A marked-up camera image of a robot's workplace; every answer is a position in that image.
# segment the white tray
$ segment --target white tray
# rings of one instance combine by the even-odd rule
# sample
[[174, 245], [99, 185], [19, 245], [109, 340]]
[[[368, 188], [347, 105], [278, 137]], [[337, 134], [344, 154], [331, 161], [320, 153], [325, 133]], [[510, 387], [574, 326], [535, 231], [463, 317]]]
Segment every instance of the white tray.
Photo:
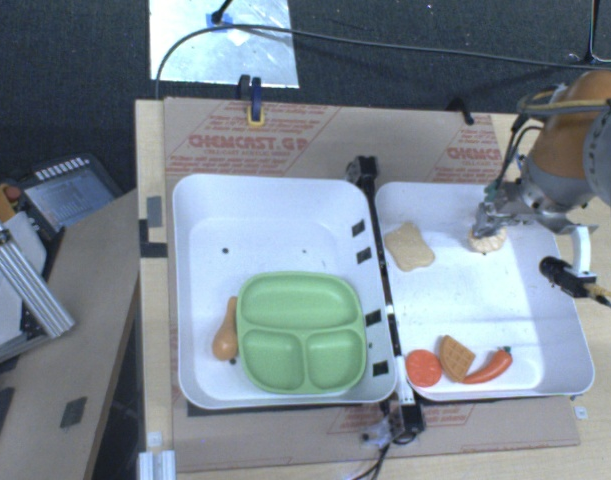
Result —
[[377, 193], [383, 235], [411, 221], [433, 249], [426, 268], [402, 272], [386, 251], [404, 354], [438, 352], [449, 334], [476, 353], [474, 371], [502, 346], [513, 364], [485, 384], [451, 382], [416, 389], [432, 400], [577, 394], [590, 388], [594, 367], [573, 300], [539, 273], [545, 256], [558, 257], [545, 228], [514, 226], [500, 251], [470, 252], [467, 233], [483, 197], [480, 185], [389, 183]]
[[[197, 174], [174, 189], [173, 214], [179, 381], [189, 401], [224, 409], [370, 403], [392, 393], [396, 367], [360, 190], [340, 180]], [[364, 230], [354, 236], [359, 223]], [[371, 258], [358, 263], [357, 254], [367, 249]], [[252, 384], [240, 361], [213, 357], [228, 298], [255, 274], [285, 270], [339, 276], [356, 290], [364, 314], [380, 311], [380, 321], [366, 327], [367, 367], [354, 387], [325, 395], [268, 393]]]

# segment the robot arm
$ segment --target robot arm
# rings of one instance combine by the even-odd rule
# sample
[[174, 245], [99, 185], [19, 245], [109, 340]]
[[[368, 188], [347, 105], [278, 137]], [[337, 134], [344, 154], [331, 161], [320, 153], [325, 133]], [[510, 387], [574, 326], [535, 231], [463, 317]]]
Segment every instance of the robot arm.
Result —
[[476, 238], [531, 222], [572, 233], [577, 226], [567, 219], [568, 211], [595, 195], [611, 206], [611, 72], [592, 71], [544, 94], [551, 95], [546, 105], [519, 105], [514, 136], [528, 117], [544, 118], [544, 126], [514, 182], [502, 179], [516, 149], [510, 143], [503, 172], [478, 207]]

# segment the cardboard sheet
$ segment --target cardboard sheet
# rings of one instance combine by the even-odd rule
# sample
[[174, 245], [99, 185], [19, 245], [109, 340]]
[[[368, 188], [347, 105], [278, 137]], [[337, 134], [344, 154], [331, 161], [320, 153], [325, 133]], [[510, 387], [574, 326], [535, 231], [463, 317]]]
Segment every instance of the cardboard sheet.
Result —
[[[379, 160], [389, 181], [486, 184], [501, 152], [489, 115], [467, 126], [457, 113], [266, 103], [266, 125], [249, 128], [239, 101], [165, 101], [165, 175], [171, 191], [196, 172], [342, 178], [358, 155]], [[173, 226], [168, 225], [169, 243]], [[260, 412], [199, 411], [178, 388], [173, 247], [168, 258], [174, 443], [179, 472], [372, 458], [360, 432], [377, 405]], [[436, 405], [427, 430], [392, 456], [568, 446], [579, 443], [563, 397]]]

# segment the black cable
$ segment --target black cable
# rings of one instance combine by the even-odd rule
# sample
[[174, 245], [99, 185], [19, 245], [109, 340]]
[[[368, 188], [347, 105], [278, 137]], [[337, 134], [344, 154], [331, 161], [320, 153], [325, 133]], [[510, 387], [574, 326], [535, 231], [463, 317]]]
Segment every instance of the black cable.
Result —
[[376, 463], [371, 468], [369, 468], [367, 471], [364, 471], [360, 475], [355, 476], [354, 478], [352, 478], [352, 480], [362, 480], [363, 478], [367, 478], [367, 476], [372, 474], [372, 473], [373, 473], [373, 475], [372, 475], [370, 480], [376, 480], [378, 478], [378, 475], [380, 474], [381, 467], [383, 467], [383, 462], [385, 461], [385, 456], [387, 455], [387, 452], [389, 450], [389, 446], [390, 446], [389, 444], [386, 444], [385, 446], [383, 446], [383, 448], [381, 449], [381, 453], [380, 453]]
[[284, 33], [284, 34], [291, 34], [294, 36], [303, 36], [303, 37], [309, 37], [313, 39], [320, 39], [323, 41], [333, 41], [337, 43], [352, 44], [356, 46], [368, 46], [368, 47], [374, 47], [374, 48], [386, 48], [390, 50], [403, 50], [403, 51], [421, 52], [421, 53], [437, 53], [441, 55], [460, 55], [463, 57], [475, 57], [479, 59], [495, 60], [495, 61], [502, 61], [502, 62], [512, 62], [516, 64], [526, 64], [530, 66], [541, 66], [541, 67], [550, 67], [550, 68], [557, 68], [557, 69], [576, 69], [576, 70], [583, 70], [583, 71], [591, 71], [591, 70], [599, 70], [599, 69], [605, 70], [605, 68], [598, 67], [598, 66], [585, 66], [585, 65], [578, 65], [578, 64], [559, 64], [556, 62], [546, 62], [546, 61], [533, 60], [533, 59], [521, 59], [521, 58], [509, 57], [505, 55], [493, 55], [490, 53], [471, 52], [471, 51], [466, 51], [466, 50], [453, 50], [453, 49], [448, 49], [448, 48], [430, 48], [430, 47], [425, 47], [425, 46], [379, 43], [375, 41], [362, 41], [360, 39], [351, 39], [347, 37], [336, 37], [336, 36], [330, 36], [326, 34], [318, 34], [314, 32], [307, 32], [305, 30], [275, 27], [272, 25], [261, 25], [261, 24], [248, 25], [248, 24], [232, 23], [232, 24], [219, 25], [218, 27], [209, 27], [209, 28], [203, 28], [200, 30], [196, 30], [194, 32], [191, 32], [181, 37], [178, 41], [176, 41], [171, 46], [171, 48], [167, 51], [167, 53], [163, 56], [163, 59], [161, 60], [161, 63], [159, 64], [158, 72], [156, 74], [156, 84], [155, 84], [155, 90], [154, 90], [156, 99], [159, 99], [158, 88], [159, 88], [159, 82], [160, 82], [161, 73], [163, 71], [163, 68], [165, 67], [165, 64], [167, 63], [168, 59], [172, 56], [172, 54], [174, 53], [174, 51], [176, 51], [177, 48], [179, 48], [186, 41], [189, 41], [190, 39], [197, 37], [199, 35], [207, 34], [210, 32], [216, 32], [220, 30], [228, 30], [228, 29], [238, 29], [238, 30], [247, 30], [247, 31], [261, 31], [262, 30], [262, 31], [267, 31], [267, 32], [279, 32], [279, 33]]
[[505, 158], [503, 158], [503, 163], [501, 164], [501, 172], [499, 173], [498, 177], [496, 178], [496, 188], [500, 187], [501, 183], [503, 182], [505, 173], [507, 172], [507, 169], [509, 169], [509, 166], [511, 165], [512, 160], [516, 156], [516, 153], [518, 152], [518, 146], [520, 146], [521, 141], [523, 140], [523, 137], [525, 136], [527, 132], [532, 131], [532, 130], [540, 131], [542, 130], [542, 127], [528, 126], [527, 128], [523, 128], [520, 131], [520, 133], [518, 133], [518, 137], [516, 136], [517, 131], [512, 133], [512, 136], [509, 139], [509, 143], [507, 144], [507, 149], [505, 151]]
[[417, 434], [416, 433], [409, 433], [406, 432], [400, 436], [398, 436], [396, 439], [394, 439], [392, 441], [392, 443], [398, 445], [398, 446], [405, 446], [408, 445], [409, 443], [411, 443], [412, 441], [414, 441], [414, 439], [416, 439]]
[[607, 297], [599, 296], [599, 297], [596, 297], [595, 300], [596, 302], [603, 304], [604, 306], [607, 306], [608, 308], [611, 309], [611, 301]]

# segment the toy food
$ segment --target toy food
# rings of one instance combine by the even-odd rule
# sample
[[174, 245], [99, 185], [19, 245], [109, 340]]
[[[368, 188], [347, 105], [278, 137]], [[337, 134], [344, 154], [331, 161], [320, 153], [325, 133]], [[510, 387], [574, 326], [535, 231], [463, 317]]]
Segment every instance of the toy food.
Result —
[[496, 233], [495, 235], [484, 236], [483, 238], [474, 237], [471, 229], [469, 230], [469, 234], [467, 235], [469, 246], [474, 251], [480, 252], [482, 254], [498, 251], [501, 247], [503, 247], [506, 238], [507, 230], [505, 228], [499, 229], [498, 233]]
[[384, 236], [385, 247], [403, 272], [427, 267], [434, 262], [434, 252], [423, 240], [420, 230], [411, 222]]
[[504, 347], [494, 353], [492, 359], [480, 370], [467, 375], [464, 384], [480, 384], [495, 379], [512, 364], [512, 354], [509, 347]]
[[216, 359], [229, 361], [238, 352], [238, 337], [236, 336], [236, 297], [227, 301], [227, 311], [220, 328], [212, 341], [212, 352]]
[[405, 369], [410, 382], [419, 388], [428, 388], [441, 380], [441, 363], [429, 350], [414, 350], [405, 359]]
[[463, 382], [476, 354], [446, 335], [441, 340], [438, 357], [447, 376], [455, 382]]

